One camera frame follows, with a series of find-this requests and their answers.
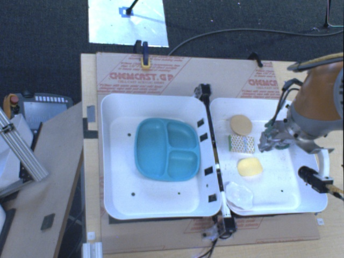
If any orange and green patterned packet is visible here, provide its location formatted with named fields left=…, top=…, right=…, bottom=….
left=227, top=134, right=256, bottom=154

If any black cylinder on white bracket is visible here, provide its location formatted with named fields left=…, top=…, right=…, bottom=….
left=297, top=147, right=335, bottom=195

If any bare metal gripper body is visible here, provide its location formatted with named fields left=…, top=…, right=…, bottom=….
left=268, top=119, right=309, bottom=148

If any tan round biscuit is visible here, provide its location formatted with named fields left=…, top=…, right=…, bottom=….
left=229, top=114, right=253, bottom=136

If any thin black and white rod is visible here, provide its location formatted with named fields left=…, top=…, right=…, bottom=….
left=202, top=91, right=232, bottom=223

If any yellow rounded bread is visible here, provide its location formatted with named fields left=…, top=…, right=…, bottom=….
left=236, top=157, right=263, bottom=177

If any white plastic tray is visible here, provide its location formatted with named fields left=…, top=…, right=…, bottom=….
left=101, top=92, right=223, bottom=220
left=209, top=97, right=329, bottom=216

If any brown cardboard board red print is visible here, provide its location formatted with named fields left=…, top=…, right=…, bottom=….
left=95, top=52, right=321, bottom=255

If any blue divided plate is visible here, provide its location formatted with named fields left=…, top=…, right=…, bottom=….
left=133, top=117, right=201, bottom=183

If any clear plastic bottle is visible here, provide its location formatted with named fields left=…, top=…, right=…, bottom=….
left=225, top=181, right=254, bottom=210

